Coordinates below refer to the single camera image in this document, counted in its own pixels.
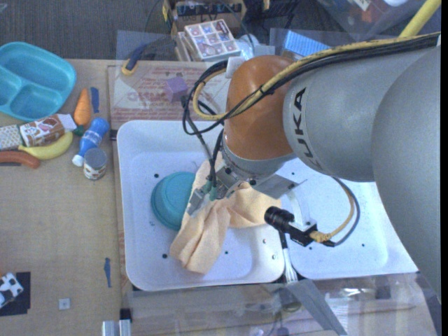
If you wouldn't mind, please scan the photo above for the blue divided plate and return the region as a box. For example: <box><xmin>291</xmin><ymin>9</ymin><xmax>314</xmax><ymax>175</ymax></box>
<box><xmin>0</xmin><ymin>41</ymin><xmax>78</xmax><ymax>123</ymax></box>

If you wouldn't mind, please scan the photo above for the picture tile game box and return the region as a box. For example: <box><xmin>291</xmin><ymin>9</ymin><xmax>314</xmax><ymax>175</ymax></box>
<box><xmin>174</xmin><ymin>18</ymin><xmax>243</xmax><ymax>63</ymax></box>

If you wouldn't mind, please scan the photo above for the checkered brown packet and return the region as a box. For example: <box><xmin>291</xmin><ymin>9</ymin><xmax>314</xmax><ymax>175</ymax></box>
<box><xmin>0</xmin><ymin>124</ymin><xmax>24</xmax><ymax>151</ymax></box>

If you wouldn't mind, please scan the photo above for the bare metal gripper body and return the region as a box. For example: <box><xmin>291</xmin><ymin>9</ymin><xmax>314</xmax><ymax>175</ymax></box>
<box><xmin>209</xmin><ymin>165</ymin><xmax>260</xmax><ymax>200</ymax></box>

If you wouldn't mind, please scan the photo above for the teal bowl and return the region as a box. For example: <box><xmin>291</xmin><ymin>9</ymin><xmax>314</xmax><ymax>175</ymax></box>
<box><xmin>150</xmin><ymin>171</ymin><xmax>197</xmax><ymax>232</ymax></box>

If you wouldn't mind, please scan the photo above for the small grey can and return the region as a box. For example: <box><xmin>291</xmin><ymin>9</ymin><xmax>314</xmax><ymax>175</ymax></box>
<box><xmin>83</xmin><ymin>147</ymin><xmax>108</xmax><ymax>181</ymax></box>

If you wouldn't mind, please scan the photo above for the black and white cow carton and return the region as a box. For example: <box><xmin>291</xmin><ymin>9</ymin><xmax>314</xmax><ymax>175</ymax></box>
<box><xmin>0</xmin><ymin>272</ymin><xmax>25</xmax><ymax>309</ymax></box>

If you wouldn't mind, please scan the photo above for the yellow banana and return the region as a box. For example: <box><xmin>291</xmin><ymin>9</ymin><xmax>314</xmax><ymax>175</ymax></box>
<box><xmin>17</xmin><ymin>131</ymin><xmax>74</xmax><ymax>161</ymax></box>

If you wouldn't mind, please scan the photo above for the yellow cloth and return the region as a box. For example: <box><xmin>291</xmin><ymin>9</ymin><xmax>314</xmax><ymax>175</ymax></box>
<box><xmin>169</xmin><ymin>159</ymin><xmax>283</xmax><ymax>276</ymax></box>

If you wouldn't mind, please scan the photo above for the orange carrot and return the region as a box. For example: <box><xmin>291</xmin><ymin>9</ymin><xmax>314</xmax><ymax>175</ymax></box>
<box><xmin>72</xmin><ymin>87</ymin><xmax>93</xmax><ymax>137</ymax></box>

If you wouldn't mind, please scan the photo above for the brown sausage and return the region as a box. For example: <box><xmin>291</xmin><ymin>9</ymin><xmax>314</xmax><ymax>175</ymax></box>
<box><xmin>0</xmin><ymin>150</ymin><xmax>41</xmax><ymax>170</ymax></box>

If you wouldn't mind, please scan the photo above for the blue bottle white cap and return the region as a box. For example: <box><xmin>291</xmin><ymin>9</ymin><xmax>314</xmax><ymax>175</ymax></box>
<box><xmin>71</xmin><ymin>117</ymin><xmax>111</xmax><ymax>168</ymax></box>

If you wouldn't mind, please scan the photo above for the brown and white carton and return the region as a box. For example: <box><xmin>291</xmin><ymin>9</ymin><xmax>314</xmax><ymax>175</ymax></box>
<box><xmin>19</xmin><ymin>113</ymin><xmax>78</xmax><ymax>148</ymax></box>

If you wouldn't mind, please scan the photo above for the white plastic tray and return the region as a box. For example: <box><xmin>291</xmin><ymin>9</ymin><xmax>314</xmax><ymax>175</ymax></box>
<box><xmin>116</xmin><ymin>119</ymin><xmax>286</xmax><ymax>292</ymax></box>
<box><xmin>279</xmin><ymin>159</ymin><xmax>419</xmax><ymax>281</ymax></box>

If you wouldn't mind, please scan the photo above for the black cylinder on white bracket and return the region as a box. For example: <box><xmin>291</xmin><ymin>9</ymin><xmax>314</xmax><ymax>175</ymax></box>
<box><xmin>263</xmin><ymin>189</ymin><xmax>319</xmax><ymax>248</ymax></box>

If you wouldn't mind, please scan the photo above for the purple cube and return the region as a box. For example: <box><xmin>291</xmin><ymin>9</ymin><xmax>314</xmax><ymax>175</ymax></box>
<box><xmin>164</xmin><ymin>76</ymin><xmax>190</xmax><ymax>104</ymax></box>

